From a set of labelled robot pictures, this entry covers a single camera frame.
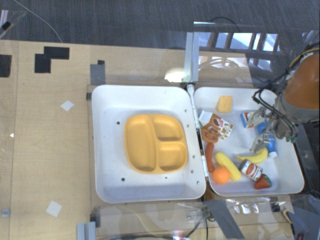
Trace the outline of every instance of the brown pretzel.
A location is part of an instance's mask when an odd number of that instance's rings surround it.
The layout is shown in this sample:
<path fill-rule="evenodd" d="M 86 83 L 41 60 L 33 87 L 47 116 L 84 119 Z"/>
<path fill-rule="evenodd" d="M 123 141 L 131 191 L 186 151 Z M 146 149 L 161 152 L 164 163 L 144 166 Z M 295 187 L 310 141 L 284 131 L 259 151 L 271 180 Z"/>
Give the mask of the brown pretzel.
<path fill-rule="evenodd" d="M 208 142 L 208 143 L 216 143 L 218 141 L 218 135 L 211 132 L 210 130 L 208 130 L 207 128 L 202 128 L 201 129 L 201 136 L 202 136 L 202 139 L 205 141 L 205 142 Z"/>

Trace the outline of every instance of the can label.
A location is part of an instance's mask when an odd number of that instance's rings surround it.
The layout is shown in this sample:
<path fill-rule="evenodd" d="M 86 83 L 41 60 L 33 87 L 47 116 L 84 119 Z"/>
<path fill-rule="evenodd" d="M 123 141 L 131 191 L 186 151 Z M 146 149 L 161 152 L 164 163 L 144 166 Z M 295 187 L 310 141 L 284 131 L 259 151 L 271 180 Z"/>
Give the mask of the can label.
<path fill-rule="evenodd" d="M 262 171 L 263 169 L 259 166 L 257 166 L 256 164 L 248 161 L 247 159 L 244 160 L 240 167 L 239 170 L 249 179 L 253 180 L 253 181 L 257 181 L 260 179 L 260 177 L 262 176 Z"/>

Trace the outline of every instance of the white bottle cap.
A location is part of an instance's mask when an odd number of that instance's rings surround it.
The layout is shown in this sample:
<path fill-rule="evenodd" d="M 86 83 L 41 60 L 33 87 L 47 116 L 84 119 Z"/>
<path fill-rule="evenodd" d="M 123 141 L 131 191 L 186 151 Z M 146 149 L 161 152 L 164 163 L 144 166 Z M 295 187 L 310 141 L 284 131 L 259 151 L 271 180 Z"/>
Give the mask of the white bottle cap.
<path fill-rule="evenodd" d="M 272 151 L 269 153 L 269 157 L 270 158 L 276 158 L 278 156 L 277 152 L 276 151 Z"/>

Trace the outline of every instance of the white tray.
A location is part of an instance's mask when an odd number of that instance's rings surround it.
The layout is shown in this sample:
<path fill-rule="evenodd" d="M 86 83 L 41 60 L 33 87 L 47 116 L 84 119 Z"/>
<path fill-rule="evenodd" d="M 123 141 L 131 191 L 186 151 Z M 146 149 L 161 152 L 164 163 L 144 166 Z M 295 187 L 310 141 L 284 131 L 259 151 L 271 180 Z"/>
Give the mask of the white tray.
<path fill-rule="evenodd" d="M 214 145 L 213 154 L 218 151 L 225 153 L 236 166 L 241 163 L 241 160 L 237 159 L 236 156 L 250 152 L 249 149 L 258 135 L 258 130 L 255 127 L 245 129 L 240 118 L 241 113 L 255 111 L 259 108 L 259 105 L 252 100 L 255 91 L 256 89 L 202 87 L 196 90 L 194 94 L 194 101 L 199 115 L 202 110 L 205 110 L 215 113 L 233 124 L 231 135 L 226 139 L 219 139 Z M 230 113 L 218 113 L 216 110 L 219 98 L 223 95 L 232 96 L 232 111 Z M 273 105 L 276 95 L 271 91 L 265 90 L 262 93 L 262 98 Z M 275 148 L 278 157 L 274 159 L 268 157 L 265 161 L 259 163 L 259 166 L 263 168 L 263 173 L 271 179 L 272 187 L 254 189 L 254 181 L 244 175 L 237 182 L 229 180 L 226 184 L 217 184 L 210 175 L 212 189 L 218 195 L 224 197 L 299 193 L 304 187 L 304 178 L 294 146 L 286 142 L 285 139 L 276 139 Z M 213 160 L 213 164 L 216 167 L 219 166 L 215 160 Z"/>
<path fill-rule="evenodd" d="M 95 182 L 108 203 L 197 199 L 206 190 L 190 97 L 178 87 L 101 85 L 92 93 Z M 188 162 L 176 172 L 142 174 L 127 162 L 124 127 L 137 114 L 175 117 L 184 130 Z"/>

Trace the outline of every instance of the cheese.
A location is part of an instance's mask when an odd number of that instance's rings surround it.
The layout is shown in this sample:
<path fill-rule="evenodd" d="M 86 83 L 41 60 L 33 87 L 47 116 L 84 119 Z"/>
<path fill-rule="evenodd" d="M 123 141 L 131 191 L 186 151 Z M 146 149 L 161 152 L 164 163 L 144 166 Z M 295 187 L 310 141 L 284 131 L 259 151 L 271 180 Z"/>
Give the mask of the cheese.
<path fill-rule="evenodd" d="M 220 96 L 216 111 L 220 113 L 231 112 L 232 96 Z"/>

